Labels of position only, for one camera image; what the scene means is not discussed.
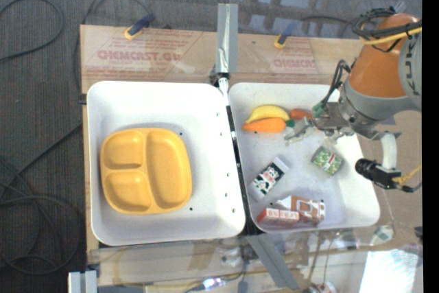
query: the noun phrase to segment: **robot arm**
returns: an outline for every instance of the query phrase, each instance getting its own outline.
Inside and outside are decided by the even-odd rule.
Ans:
[[[363,30],[377,17],[384,20],[375,30]],[[378,9],[362,15],[353,30],[365,44],[358,59],[352,67],[343,60],[338,63],[327,96],[313,108],[311,121],[298,124],[300,132],[316,127],[334,142],[355,133],[380,140],[383,163],[360,159],[356,171],[384,189],[411,191],[393,181],[401,176],[396,169],[395,141],[400,134],[380,132],[376,126],[401,111],[422,111],[422,20]],[[343,71],[348,72],[344,82]],[[328,102],[335,89],[340,90],[338,102]]]

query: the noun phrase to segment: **white tray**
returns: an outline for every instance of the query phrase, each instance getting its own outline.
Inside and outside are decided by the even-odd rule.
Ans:
[[[275,156],[280,156],[289,165],[289,171],[262,201],[256,202],[248,195],[250,212],[256,224],[258,214],[266,206],[292,194],[324,200],[326,218],[319,223],[319,229],[371,226],[379,219],[379,203],[373,185],[355,171],[356,161],[363,157],[356,135],[338,139],[335,150],[345,163],[330,176],[310,161],[313,153],[323,144],[323,132],[317,131],[302,141],[286,146],[281,133],[255,134],[241,129],[252,109],[259,105],[275,104],[286,111],[292,108],[311,109],[327,94],[328,89],[328,86],[315,84],[267,83],[238,83],[230,88],[229,100],[246,184]],[[337,99],[337,94],[338,91],[334,92],[331,101]],[[285,229],[267,226],[259,228],[267,233],[285,232]],[[297,224],[288,231],[314,229],[313,226]]]
[[[238,235],[246,220],[224,98],[209,84],[98,82],[87,94],[91,226],[109,246]],[[191,199],[179,210],[126,215],[106,201],[99,150],[111,133],[161,127],[180,134],[189,155]]]

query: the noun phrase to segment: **toy banana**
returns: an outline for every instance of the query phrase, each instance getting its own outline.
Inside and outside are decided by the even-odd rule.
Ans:
[[[284,121],[289,120],[288,113],[283,110],[281,107],[276,105],[261,105],[257,108],[253,109],[252,113],[250,114],[250,117],[245,120],[245,124],[249,124],[250,122],[260,120],[260,119],[267,119],[271,117],[280,117]]]

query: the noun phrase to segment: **black cable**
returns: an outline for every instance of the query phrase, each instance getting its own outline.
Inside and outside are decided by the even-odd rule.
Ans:
[[[91,11],[91,9],[92,9],[92,7],[93,7],[95,2],[96,2],[96,0],[93,0],[91,2],[90,6],[88,7],[88,9],[87,9],[87,11],[86,11],[86,13],[84,15],[84,18],[82,19],[82,21],[80,23],[81,25],[85,24],[85,21],[87,20],[87,17],[89,16],[90,11]],[[81,90],[81,83],[80,83],[81,80],[80,80],[80,76],[79,76],[79,73],[78,73],[78,65],[77,65],[78,62],[77,62],[77,58],[76,58],[77,55],[78,55],[78,45],[79,45],[79,43],[80,43],[80,31],[78,31],[78,35],[76,37],[75,46],[73,48],[73,78],[75,80],[76,88],[78,89],[79,93],[81,93],[82,92],[82,90]]]
[[[335,73],[332,79],[332,83],[329,86],[329,91],[321,101],[321,108],[324,108],[326,104],[328,104],[329,98],[331,97],[332,93],[334,93],[334,90],[340,87],[340,85],[342,84],[343,70],[351,72],[351,68],[349,67],[348,63],[345,60],[340,60],[337,63],[337,67],[335,68]]]
[[[73,250],[70,252],[69,256],[64,259],[61,263],[56,263],[56,260],[53,259],[48,259],[39,255],[35,255],[35,254],[31,254],[31,251],[35,248],[36,246],[36,239],[38,239],[38,234],[35,236],[36,239],[34,239],[34,242],[31,245],[31,248],[27,250],[27,254],[25,255],[20,255],[18,257],[15,257],[13,259],[6,259],[5,255],[3,253],[0,253],[0,259],[3,260],[6,263],[7,267],[10,267],[12,269],[15,269],[23,274],[29,274],[29,275],[47,275],[47,274],[53,274],[58,272],[59,270],[63,269],[73,258],[73,256],[76,254],[78,248],[79,248],[79,243],[81,240],[81,235],[80,235],[80,228],[81,228],[81,224],[80,224],[80,217],[77,214],[77,211],[75,209],[72,209],[68,204],[63,203],[55,198],[52,197],[48,197],[48,196],[37,196],[34,195],[32,193],[32,190],[30,189],[29,185],[25,182],[25,180],[23,179],[23,177],[21,176],[21,173],[27,169],[30,165],[32,165],[33,163],[35,163],[38,159],[40,159],[41,157],[45,156],[48,152],[50,152],[51,150],[53,150],[59,143],[61,143],[62,141],[64,141],[65,139],[67,139],[68,137],[70,137],[75,131],[77,131],[79,129],[79,127],[81,126],[76,126],[74,129],[72,129],[70,132],[68,132],[65,136],[63,136],[63,138],[59,139],[58,141],[56,141],[53,145],[51,145],[49,148],[47,148],[45,151],[43,151],[42,153],[40,153],[36,158],[34,158],[30,163],[28,163],[25,167],[21,168],[20,171],[14,169],[11,164],[9,164],[3,157],[0,156],[0,163],[3,164],[10,172],[12,172],[12,174],[14,175],[13,179],[10,180],[9,184],[4,183],[4,182],[0,182],[0,185],[2,187],[4,187],[5,189],[9,189],[15,193],[17,193],[19,196],[13,198],[13,199],[8,199],[8,200],[2,200],[0,201],[0,207],[7,207],[7,206],[11,206],[15,203],[21,203],[21,202],[29,202],[32,201],[32,204],[35,204],[38,207],[38,210],[40,212],[40,216],[46,221],[46,223],[48,223],[49,225],[49,229],[51,230],[52,234],[54,235],[54,237],[56,237],[56,253],[60,253],[61,259],[62,259],[62,240],[59,238],[58,233],[55,230],[55,226],[53,224],[53,222],[51,221],[50,217],[47,215],[47,212],[44,210],[44,208],[41,206],[41,204],[39,203],[39,201],[43,200],[45,202],[50,202],[53,205],[56,205],[58,207],[62,207],[64,209],[69,209],[71,211],[72,214],[74,214],[74,216],[72,216],[76,222],[76,229],[78,230],[78,234],[77,234],[77,240],[75,241],[75,246],[73,248]],[[17,179],[21,182],[21,184],[24,186],[25,191],[21,191],[16,187],[11,186],[12,182]],[[39,232],[40,230],[40,222],[38,222],[37,224],[37,230]],[[26,270],[22,267],[20,267],[16,262],[20,262],[23,260],[29,260],[29,259],[36,259],[39,261],[44,261],[45,263],[49,263],[51,266],[51,269],[49,270],[41,270],[41,271],[32,271],[32,270]]]
[[[245,277],[245,275],[246,275],[247,265],[248,265],[248,264],[249,264],[249,263],[248,263],[248,260],[245,260],[244,263],[243,263],[243,265],[242,265],[241,272],[240,272],[239,274],[235,275],[234,277],[231,277],[231,278],[220,277],[219,279],[221,279],[222,282],[231,282],[231,281],[235,281],[235,280],[237,280],[239,277],[243,277],[243,279],[244,279],[244,277]],[[199,292],[199,291],[202,291],[202,290],[210,290],[210,289],[212,289],[212,288],[214,288],[214,287],[215,287],[215,286],[210,287],[210,288],[209,288],[209,287],[206,287],[206,286],[204,285],[204,282],[203,282],[203,283],[201,283],[201,284],[199,284],[199,285],[195,285],[195,286],[189,288],[188,290],[185,290],[185,293]]]
[[[334,237],[331,239],[331,241],[329,242],[328,245],[328,249],[327,249],[327,259],[324,263],[324,271],[323,271],[323,283],[326,282],[327,280],[327,268],[328,268],[328,261],[329,261],[329,250],[331,249],[332,243],[334,242]]]
[[[420,183],[419,183],[417,186],[415,186],[415,187],[410,187],[410,186],[407,186],[407,185],[403,185],[403,186],[401,187],[401,190],[404,191],[404,192],[406,192],[406,193],[413,193],[413,192],[417,191],[418,189],[420,189],[422,186],[423,186],[423,183],[422,183],[422,182],[420,182]]]
[[[0,16],[11,5],[13,5],[15,3],[18,3],[20,1],[26,1],[26,0],[12,0],[9,3],[7,3],[5,6],[3,6],[0,9]],[[57,5],[52,3],[50,0],[39,0],[39,1],[44,1],[45,3],[48,3],[51,7],[53,7],[56,10],[56,12],[58,14],[58,17],[59,17],[59,21],[58,21],[59,24],[58,24],[58,29],[56,30],[56,33],[54,34],[54,36],[52,38],[50,38],[47,42],[43,43],[42,45],[39,45],[39,46],[37,46],[35,48],[31,48],[31,49],[28,49],[28,50],[20,51],[19,53],[15,53],[15,54],[10,54],[10,55],[4,56],[4,57],[0,58],[0,62],[4,61],[4,60],[7,60],[7,59],[23,56],[25,54],[32,53],[33,51],[40,50],[40,49],[48,46],[49,44],[53,43],[55,41],[55,39],[57,39],[57,37],[59,37],[59,35],[61,34],[62,28],[64,27],[64,15],[62,14],[62,11],[60,10],[60,8]]]
[[[340,17],[335,17],[335,16],[326,16],[326,15],[311,15],[311,16],[306,16],[302,19],[300,19],[300,21],[308,21],[308,20],[314,20],[314,19],[326,19],[326,20],[332,20],[332,21],[338,21],[338,22],[342,22],[344,23],[344,27],[342,28],[341,31],[338,32],[339,36],[343,36],[343,33],[346,31],[346,28],[349,25],[352,25],[353,20],[345,20],[345,19],[341,19]]]
[[[376,50],[382,51],[383,53],[390,53],[390,52],[393,50],[393,48],[396,47],[396,45],[399,43],[400,40],[401,40],[401,39],[396,39],[396,40],[392,43],[392,45],[390,45],[387,49],[379,48],[379,47],[377,47],[376,45],[372,45],[372,47],[373,47],[373,49],[376,49]]]
[[[408,23],[405,25],[395,26],[395,27],[388,27],[383,29],[376,29],[376,30],[365,30],[363,27],[367,23],[372,22],[373,19],[378,18],[384,18],[388,16],[392,16],[396,14],[396,11],[393,8],[378,8],[378,9],[372,9],[369,12],[366,12],[365,14],[362,14],[359,18],[357,18],[352,26],[352,31],[357,34],[358,36],[370,40],[371,37],[374,39],[380,39],[383,37],[393,36],[396,34],[401,33],[408,33],[411,30],[415,30],[417,28],[422,27],[422,19],[414,22],[414,23]]]
[[[96,9],[98,9],[98,7],[103,4],[105,1],[107,0],[100,0],[98,3],[96,3],[96,5],[93,6],[93,4],[95,3],[96,0],[94,0],[92,2],[92,4],[90,5],[90,7],[88,8],[86,15],[84,17],[84,20],[81,22],[81,24],[85,25],[85,22],[88,18],[88,16],[92,13],[94,13],[94,11],[96,11]],[[137,4],[139,4],[147,13],[149,12],[148,8],[139,0],[131,0]],[[78,73],[78,47],[79,47],[79,41],[80,41],[80,35],[78,35],[78,38],[76,40],[76,44],[75,44],[75,49],[73,51],[73,74],[75,76],[75,83],[77,88],[81,91],[81,79],[80,79],[80,75]]]
[[[320,233],[320,234],[318,235],[318,241],[317,241],[316,252],[315,252],[315,254],[314,254],[313,262],[312,262],[311,267],[310,267],[310,269],[309,269],[309,273],[308,273],[307,281],[311,281],[311,278],[312,278],[313,273],[314,273],[314,269],[316,268],[317,258],[318,258],[318,255],[320,254],[320,247],[322,246],[323,241],[324,241],[323,234]]]

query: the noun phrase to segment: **toy carrot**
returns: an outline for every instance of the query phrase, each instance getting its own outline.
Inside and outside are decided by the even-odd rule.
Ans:
[[[305,109],[292,109],[289,112],[289,118],[290,119],[301,120],[305,116],[308,117],[308,119],[312,119],[313,118],[313,113],[311,111],[305,110]]]
[[[281,132],[286,126],[287,122],[281,117],[270,117],[244,124],[242,129],[255,132]]]

